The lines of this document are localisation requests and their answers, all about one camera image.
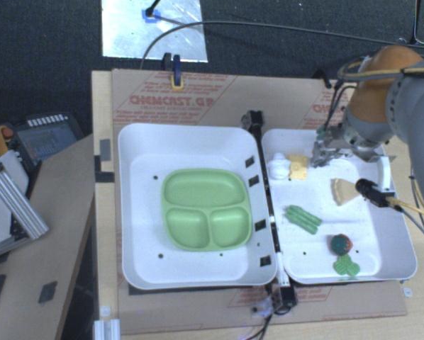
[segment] tan table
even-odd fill
[[[0,263],[0,340],[60,339],[92,223],[92,136],[44,161],[30,202],[50,230]],[[39,303],[43,286],[53,298]]]
[[[101,140],[113,137],[112,78],[110,72],[93,72],[92,78],[94,154],[99,155]],[[388,154],[397,156],[392,163],[392,176],[398,195],[405,201],[412,203],[410,183],[407,180],[410,174],[407,147],[399,140],[393,139],[386,151]],[[114,170],[113,157],[101,163],[101,170]],[[98,183],[96,185],[96,219],[99,305],[107,305],[111,310],[109,316],[101,316],[101,319],[106,321],[118,318],[116,216],[113,183]],[[412,279],[403,284],[403,287],[411,289],[413,294],[413,297],[406,298],[407,316],[305,324],[277,324],[269,327],[266,339],[424,339],[424,236],[410,221],[408,228],[418,258],[418,271]],[[122,336],[122,339],[245,339],[257,330],[259,330],[259,327],[236,327],[129,335]]]

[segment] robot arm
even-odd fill
[[[353,77],[360,81],[343,121],[319,132],[312,165],[325,166],[331,159],[351,154],[376,161],[377,148],[396,135],[408,145],[424,199],[424,59],[407,47],[386,47],[363,72],[342,75]]]

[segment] green divided plate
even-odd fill
[[[172,172],[163,182],[162,211],[169,238],[189,251],[234,249],[252,232],[247,189],[231,171]]]

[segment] white tray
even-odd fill
[[[262,285],[276,271],[260,158],[254,138],[240,128],[153,125],[124,127],[118,138],[121,173],[123,272],[145,290]],[[252,158],[254,164],[246,167]],[[162,219],[164,178],[178,169],[224,169],[247,186],[253,228],[248,242],[228,251],[187,251],[175,246]],[[259,176],[250,187],[249,179]],[[265,220],[266,227],[254,224]],[[270,264],[261,259],[270,257]]]
[[[311,157],[316,133],[312,130],[270,130],[263,139],[266,162],[274,154]],[[411,238],[403,215],[391,208],[378,208],[359,196],[337,206],[331,191],[332,179],[356,182],[378,181],[378,166],[358,157],[332,160],[330,166],[308,168],[307,179],[269,180],[283,266],[295,281],[305,284],[407,279],[417,269]],[[312,235],[284,216],[288,205],[299,205],[323,220]],[[359,264],[356,278],[339,276],[330,250],[334,235],[347,235],[354,246],[349,253]]]

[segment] cable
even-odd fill
[[[342,94],[347,90],[347,89],[355,89],[355,87],[354,86],[346,86],[346,87],[344,87],[342,90],[341,90],[341,92],[340,92],[340,94],[338,95],[338,98],[336,99],[336,101],[335,101],[335,97],[336,97],[336,95],[337,95],[337,92],[338,92],[338,90],[340,89],[340,87],[338,87],[338,89],[335,89],[335,93],[333,94],[333,97],[332,97],[332,101],[330,102],[330,110],[328,111],[328,116],[327,116],[327,120],[325,121],[325,123],[324,123],[324,128],[323,128],[323,130],[325,131],[325,130],[327,130],[327,127],[328,127],[328,125],[329,125],[329,123],[330,123],[330,120],[332,119],[332,117],[333,117],[333,114],[335,113],[335,111],[336,111],[336,109],[337,109],[337,107],[338,107],[338,105],[340,104],[340,99],[341,99],[341,96],[342,96]]]
[[[265,337],[265,335],[266,335],[266,331],[267,331],[267,327],[269,326],[269,323],[270,323],[270,320],[272,319],[272,315],[269,315],[267,318],[266,318],[266,322],[264,323],[264,326],[262,327],[262,329],[260,329],[256,334],[254,334],[254,335],[252,335],[251,337],[248,337],[248,338],[246,338],[245,340],[253,340],[253,339],[256,339],[257,338],[257,336],[259,336],[259,335],[261,335],[260,337],[259,337],[259,339],[258,340],[263,340],[263,338]]]
[[[411,205],[409,203],[405,203],[405,202],[403,202],[403,201],[401,201],[399,199],[396,199],[395,197],[387,198],[387,201],[389,202],[390,205],[393,205],[393,206],[399,205],[401,207],[406,207],[406,208],[409,208],[411,210],[414,210],[418,214],[424,215],[424,210],[423,209],[417,208],[416,206]]]
[[[283,306],[280,307],[277,311],[274,312],[274,314],[278,316],[284,316],[288,314],[291,311],[291,307]]]
[[[293,26],[287,26],[287,25],[277,25],[277,24],[268,24],[268,23],[253,23],[253,22],[247,22],[247,21],[196,21],[194,23],[187,23],[182,24],[179,26],[176,26],[172,29],[169,29],[165,31],[163,34],[160,34],[158,37],[156,37],[147,47],[143,58],[141,58],[140,63],[140,69],[143,69],[144,61],[147,58],[147,55],[151,51],[152,47],[157,44],[157,42],[164,37],[166,37],[169,34],[172,34],[178,30],[185,29],[185,28],[191,28],[193,26],[205,26],[205,25],[229,25],[229,26],[254,26],[254,27],[260,27],[260,28],[274,28],[274,29],[284,29],[284,30],[292,30],[292,31],[298,31],[302,33],[312,33],[312,34],[320,34],[320,35],[329,35],[333,37],[338,38],[346,38],[346,39],[353,39],[353,40],[361,40],[364,42],[371,42],[371,43],[381,43],[385,45],[393,45],[393,42],[388,42],[386,40],[379,40],[379,39],[372,39],[372,38],[362,38],[357,37],[355,35],[348,35],[348,34],[341,34],[341,33],[331,33],[321,30],[314,30],[314,29],[307,29],[307,28],[296,28]],[[416,45],[405,45],[412,48],[418,48],[418,49],[424,49],[424,47],[418,47]]]
[[[410,215],[408,212],[406,212],[402,207],[400,206],[396,206],[395,207],[397,211],[402,212],[406,217],[408,217],[413,224],[415,224],[417,226],[417,228],[424,234],[424,226],[422,227],[414,218],[412,215]]]
[[[418,17],[420,15],[420,2],[421,2],[421,0],[415,0],[415,8],[414,8],[414,15],[413,15],[413,33],[412,33],[412,38],[418,44],[424,44],[424,42],[422,40],[417,39]]]
[[[404,68],[404,69],[383,69],[377,71],[366,71],[359,73],[349,73],[352,68],[359,67],[363,63],[363,59],[350,62],[342,66],[337,73],[338,79],[343,81],[368,81],[370,79],[387,79],[399,78],[403,75],[424,76],[424,67],[421,68]]]
[[[412,188],[413,199],[415,201],[415,205],[417,205],[417,208],[419,208],[420,207],[419,204],[418,204],[419,195],[417,194],[417,190],[416,190],[418,188],[416,186],[417,181],[415,179],[415,176],[413,175],[413,169],[412,169],[412,167],[411,167],[411,176],[410,176],[410,179],[411,179],[411,188]],[[414,223],[417,225],[417,227],[420,228],[421,232],[424,234],[424,217],[420,213],[418,215],[420,216],[420,220],[422,221],[423,229],[420,228],[419,224],[416,223],[415,221],[414,221]]]

